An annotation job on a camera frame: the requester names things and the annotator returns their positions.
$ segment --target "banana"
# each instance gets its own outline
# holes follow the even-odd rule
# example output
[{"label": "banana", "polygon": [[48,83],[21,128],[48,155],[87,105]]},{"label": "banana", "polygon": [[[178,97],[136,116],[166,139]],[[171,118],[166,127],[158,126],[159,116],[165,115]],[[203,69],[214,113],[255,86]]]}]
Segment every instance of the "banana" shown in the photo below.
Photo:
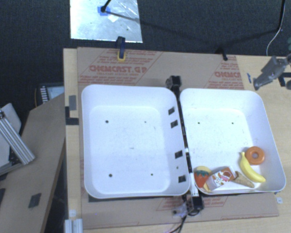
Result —
[{"label": "banana", "polygon": [[241,170],[245,174],[245,176],[247,176],[247,178],[251,179],[254,182],[259,182],[259,183],[265,182],[266,179],[262,175],[256,173],[252,169],[247,158],[244,155],[244,152],[241,152],[241,154],[242,154],[242,159],[241,159],[240,166],[241,166]]}]

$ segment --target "white plastic tray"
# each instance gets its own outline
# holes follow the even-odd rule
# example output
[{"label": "white plastic tray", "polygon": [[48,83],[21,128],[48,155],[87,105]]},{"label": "white plastic tray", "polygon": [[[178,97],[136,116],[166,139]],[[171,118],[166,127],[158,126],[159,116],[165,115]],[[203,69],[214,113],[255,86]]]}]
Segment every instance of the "white plastic tray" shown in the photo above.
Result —
[{"label": "white plastic tray", "polygon": [[[81,101],[84,183],[91,196],[187,192],[190,180],[177,100],[170,90],[95,84],[83,90]],[[182,156],[176,158],[179,151]]]},{"label": "white plastic tray", "polygon": [[255,188],[228,182],[210,195],[280,191],[286,178],[261,97],[238,90],[185,89],[180,95],[192,168],[240,171],[240,152],[258,146],[265,161],[252,168],[266,178]]}]

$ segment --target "silver metal plate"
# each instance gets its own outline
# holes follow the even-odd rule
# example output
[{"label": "silver metal plate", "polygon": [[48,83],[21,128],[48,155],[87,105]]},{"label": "silver metal plate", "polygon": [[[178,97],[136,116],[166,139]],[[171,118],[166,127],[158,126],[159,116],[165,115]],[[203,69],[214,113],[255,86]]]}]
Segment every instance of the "silver metal plate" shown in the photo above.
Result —
[{"label": "silver metal plate", "polygon": [[137,0],[112,0],[101,13],[106,1],[70,0],[71,38],[142,43]]}]

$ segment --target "white cable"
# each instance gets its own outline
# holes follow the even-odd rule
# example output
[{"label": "white cable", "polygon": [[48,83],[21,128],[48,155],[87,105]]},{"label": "white cable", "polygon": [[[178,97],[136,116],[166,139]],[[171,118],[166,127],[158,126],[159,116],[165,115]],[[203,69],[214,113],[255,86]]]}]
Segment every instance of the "white cable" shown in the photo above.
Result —
[{"label": "white cable", "polygon": [[275,36],[273,37],[273,39],[270,41],[270,43],[267,45],[267,48],[266,48],[266,56],[268,56],[268,48],[269,46],[271,45],[271,43],[276,39],[277,35],[280,33],[281,31],[281,26],[282,26],[282,22],[283,22],[283,17],[285,15],[285,11],[286,11],[286,5],[283,6],[283,13],[282,13],[282,20],[281,20],[281,24],[279,26],[279,29],[277,31],[277,33],[275,34]]}]

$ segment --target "brown donut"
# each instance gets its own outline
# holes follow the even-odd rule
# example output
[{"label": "brown donut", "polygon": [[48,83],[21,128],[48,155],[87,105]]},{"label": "brown donut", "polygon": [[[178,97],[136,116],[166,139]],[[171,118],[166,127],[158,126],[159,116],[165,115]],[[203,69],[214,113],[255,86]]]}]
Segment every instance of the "brown donut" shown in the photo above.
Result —
[{"label": "brown donut", "polygon": [[245,157],[251,165],[260,165],[265,159],[265,154],[262,149],[254,146],[247,149]]}]

